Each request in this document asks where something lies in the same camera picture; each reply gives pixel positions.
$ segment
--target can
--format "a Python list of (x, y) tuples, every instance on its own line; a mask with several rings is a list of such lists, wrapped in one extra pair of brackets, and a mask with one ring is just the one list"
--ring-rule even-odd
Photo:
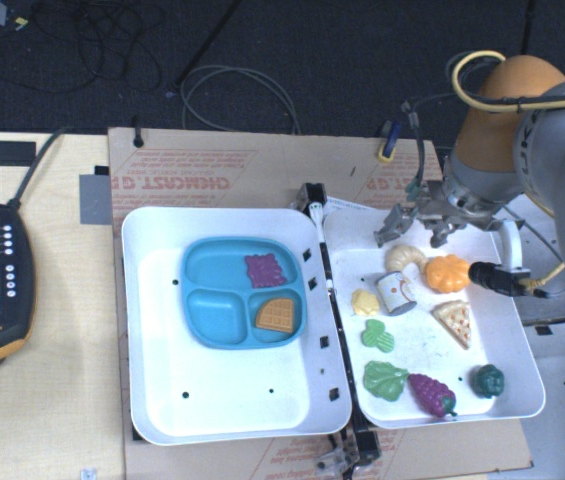
[(409, 282), (399, 270), (389, 272), (378, 279), (376, 286), (389, 316), (402, 315), (417, 305)]

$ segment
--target purple toy fruit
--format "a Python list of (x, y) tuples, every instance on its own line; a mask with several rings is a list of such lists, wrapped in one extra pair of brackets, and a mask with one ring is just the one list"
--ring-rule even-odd
[(426, 412), (438, 418), (444, 418), (447, 414), (457, 416), (453, 412), (455, 393), (446, 384), (421, 373), (410, 374), (408, 380), (416, 400)]

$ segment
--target pizza slice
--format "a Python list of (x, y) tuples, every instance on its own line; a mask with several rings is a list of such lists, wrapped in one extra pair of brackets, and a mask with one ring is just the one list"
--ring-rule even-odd
[(433, 316), (464, 348), (471, 346), (471, 317), (468, 302), (453, 300), (433, 310)]

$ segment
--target cardboard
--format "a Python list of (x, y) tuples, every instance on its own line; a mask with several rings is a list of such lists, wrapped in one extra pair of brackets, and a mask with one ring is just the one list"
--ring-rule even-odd
[[(113, 242), (127, 478), (274, 480), (317, 476), (315, 459), (331, 449), (327, 436), (249, 439), (161, 447), (134, 440), (129, 404), (128, 344), (120, 227), (141, 206), (290, 207), (303, 183), (327, 195), (389, 209), (405, 203), (418, 167), (415, 141), (399, 140), (394, 160), (381, 163), (381, 139), (288, 136), (186, 130), (109, 130)], [(426, 143), (425, 179), (439, 179)], [(519, 420), (402, 430), (378, 429), (382, 456), (355, 478), (410, 480), (528, 468)]]

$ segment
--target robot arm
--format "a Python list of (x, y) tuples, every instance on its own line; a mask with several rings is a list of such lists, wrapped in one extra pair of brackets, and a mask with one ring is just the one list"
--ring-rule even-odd
[[(472, 96), (462, 89), (459, 73), (484, 56), (499, 64)], [(476, 263), (469, 275), (485, 288), (527, 295), (534, 285), (521, 265), (517, 229), (494, 215), (527, 194), (554, 218), (565, 264), (565, 76), (537, 57), (475, 52), (455, 66), (452, 82), (471, 108), (445, 161), (443, 180), (423, 182), (414, 207), (396, 205), (375, 233), (376, 242), (381, 246), (404, 233), (414, 218), (433, 231), (433, 247), (467, 224), (498, 232), (505, 245), (503, 264)]]

